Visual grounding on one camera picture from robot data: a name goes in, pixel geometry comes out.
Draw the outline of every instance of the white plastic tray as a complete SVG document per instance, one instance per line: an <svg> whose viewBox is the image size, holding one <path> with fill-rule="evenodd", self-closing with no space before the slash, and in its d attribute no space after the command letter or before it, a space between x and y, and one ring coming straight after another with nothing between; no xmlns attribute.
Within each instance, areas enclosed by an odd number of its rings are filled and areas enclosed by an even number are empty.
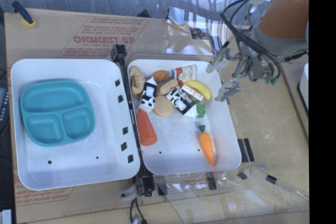
<svg viewBox="0 0 336 224"><path fill-rule="evenodd" d="M226 171L237 168L242 160L227 103L214 101L221 87L218 72L206 73L207 62L138 59L128 65L128 70L137 66L148 79L154 71L163 69L172 75L173 68L188 65L197 65L197 80L210 88L212 97L205 101L203 118L183 116L177 109L166 118L149 113L158 141L151 146L142 146L142 152L146 167L156 175ZM200 124L206 125L205 131L213 136L214 167L208 163L198 142Z"/></svg>
<svg viewBox="0 0 336 224"><path fill-rule="evenodd" d="M73 80L87 90L96 126L84 140L41 146L27 135L19 108L34 83ZM29 189L43 190L131 178L140 168L120 70L109 60L25 59L11 70L18 175Z"/></svg>

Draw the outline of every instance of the yellow banana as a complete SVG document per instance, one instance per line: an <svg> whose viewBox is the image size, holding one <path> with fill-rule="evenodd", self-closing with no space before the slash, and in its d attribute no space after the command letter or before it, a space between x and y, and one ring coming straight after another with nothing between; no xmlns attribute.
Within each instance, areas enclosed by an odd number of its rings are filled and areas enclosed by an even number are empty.
<svg viewBox="0 0 336 224"><path fill-rule="evenodd" d="M184 81L184 84L188 85L189 87L193 88L195 91L199 92L201 95L204 96L206 100L209 100L211 97L210 89L199 80L189 80Z"/></svg>

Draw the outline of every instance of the orange plastic bottle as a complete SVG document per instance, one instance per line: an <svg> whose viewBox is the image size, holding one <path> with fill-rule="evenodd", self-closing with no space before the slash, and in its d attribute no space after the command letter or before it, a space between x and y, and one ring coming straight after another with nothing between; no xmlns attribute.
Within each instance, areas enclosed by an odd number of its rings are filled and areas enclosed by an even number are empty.
<svg viewBox="0 0 336 224"><path fill-rule="evenodd" d="M140 143L144 146L150 146L157 142L158 137L153 128L153 125L148 117L147 112L139 109L135 115L138 124L138 131L140 135Z"/></svg>

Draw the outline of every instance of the blue divided plate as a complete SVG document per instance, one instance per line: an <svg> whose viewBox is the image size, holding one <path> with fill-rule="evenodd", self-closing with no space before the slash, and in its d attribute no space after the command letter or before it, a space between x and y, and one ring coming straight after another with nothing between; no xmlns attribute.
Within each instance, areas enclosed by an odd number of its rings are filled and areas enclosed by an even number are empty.
<svg viewBox="0 0 336 224"><path fill-rule="evenodd" d="M85 88L70 80L27 87L20 97L20 110L27 134L42 146L82 140L93 132L96 124Z"/></svg>

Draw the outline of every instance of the drain hole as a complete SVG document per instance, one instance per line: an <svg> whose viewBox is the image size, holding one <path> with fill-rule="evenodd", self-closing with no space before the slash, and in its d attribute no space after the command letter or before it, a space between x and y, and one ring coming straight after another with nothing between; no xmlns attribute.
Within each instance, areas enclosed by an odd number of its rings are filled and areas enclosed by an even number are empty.
<svg viewBox="0 0 336 224"><path fill-rule="evenodd" d="M134 161L134 159L133 159L133 155L129 155L129 156L127 157L127 159L128 159L128 163L131 163L132 161Z"/></svg>
<svg viewBox="0 0 336 224"><path fill-rule="evenodd" d="M127 143L124 142L120 146L121 146L121 151L124 151L127 148Z"/></svg>

